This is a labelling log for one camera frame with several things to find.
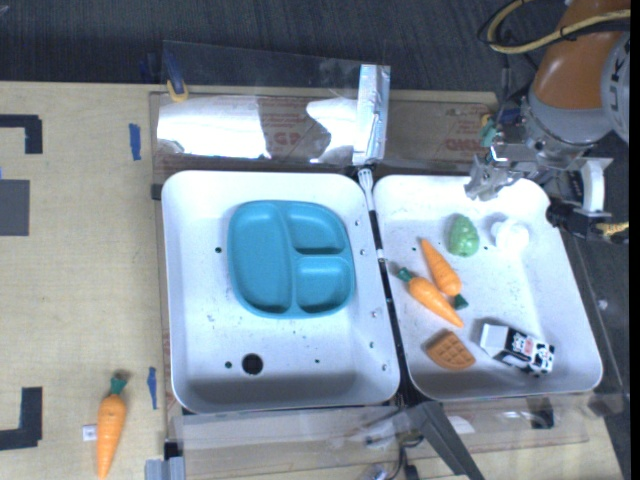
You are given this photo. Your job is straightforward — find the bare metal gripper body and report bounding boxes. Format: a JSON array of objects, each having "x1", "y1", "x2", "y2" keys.
[{"x1": 486, "y1": 111, "x2": 600, "y2": 174}]

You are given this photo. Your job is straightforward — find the small white bottle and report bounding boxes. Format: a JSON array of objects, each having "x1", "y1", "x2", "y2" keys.
[{"x1": 489, "y1": 218, "x2": 531, "y2": 252}]

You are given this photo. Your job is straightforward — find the green toy pepper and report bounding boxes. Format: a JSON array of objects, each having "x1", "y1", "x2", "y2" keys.
[{"x1": 447, "y1": 213, "x2": 481, "y2": 259}]

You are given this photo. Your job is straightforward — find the orange carrot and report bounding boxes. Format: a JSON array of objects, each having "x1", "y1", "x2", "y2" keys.
[
  {"x1": 396, "y1": 266, "x2": 466, "y2": 330},
  {"x1": 95, "y1": 375, "x2": 129, "y2": 480},
  {"x1": 419, "y1": 237, "x2": 470, "y2": 312}
]

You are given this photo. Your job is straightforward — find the white plastic tray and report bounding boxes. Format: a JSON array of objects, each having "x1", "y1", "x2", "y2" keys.
[
  {"x1": 372, "y1": 173, "x2": 604, "y2": 402},
  {"x1": 160, "y1": 169, "x2": 402, "y2": 415}
]

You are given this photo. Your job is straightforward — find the white cow print carton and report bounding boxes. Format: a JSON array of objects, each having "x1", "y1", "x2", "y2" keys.
[{"x1": 479, "y1": 322, "x2": 557, "y2": 376}]

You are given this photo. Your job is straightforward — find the orange waffle biscuit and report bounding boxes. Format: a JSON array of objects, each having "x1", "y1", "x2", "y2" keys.
[{"x1": 425, "y1": 330, "x2": 477, "y2": 372}]

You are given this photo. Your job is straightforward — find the blue divided plate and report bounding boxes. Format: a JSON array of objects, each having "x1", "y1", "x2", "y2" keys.
[{"x1": 226, "y1": 199, "x2": 358, "y2": 320}]

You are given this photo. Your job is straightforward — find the black cylinder on white bracket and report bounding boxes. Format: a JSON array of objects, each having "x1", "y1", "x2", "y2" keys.
[{"x1": 545, "y1": 157, "x2": 614, "y2": 240}]

